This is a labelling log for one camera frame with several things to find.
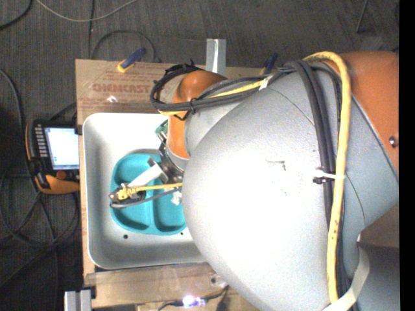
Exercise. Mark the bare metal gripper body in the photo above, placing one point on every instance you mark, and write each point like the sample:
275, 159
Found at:
172, 169

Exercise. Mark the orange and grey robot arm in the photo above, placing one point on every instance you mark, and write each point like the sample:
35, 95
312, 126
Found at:
259, 180

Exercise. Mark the blue divided plate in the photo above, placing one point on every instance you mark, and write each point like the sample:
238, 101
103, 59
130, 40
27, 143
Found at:
136, 211

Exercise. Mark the white plastic tray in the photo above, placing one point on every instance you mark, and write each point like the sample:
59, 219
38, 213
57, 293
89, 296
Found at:
100, 180

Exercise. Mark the brown cardboard board red print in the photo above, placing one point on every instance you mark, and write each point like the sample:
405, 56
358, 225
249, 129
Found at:
129, 102

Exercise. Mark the black cylinder on white bracket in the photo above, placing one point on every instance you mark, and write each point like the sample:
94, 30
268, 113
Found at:
147, 175

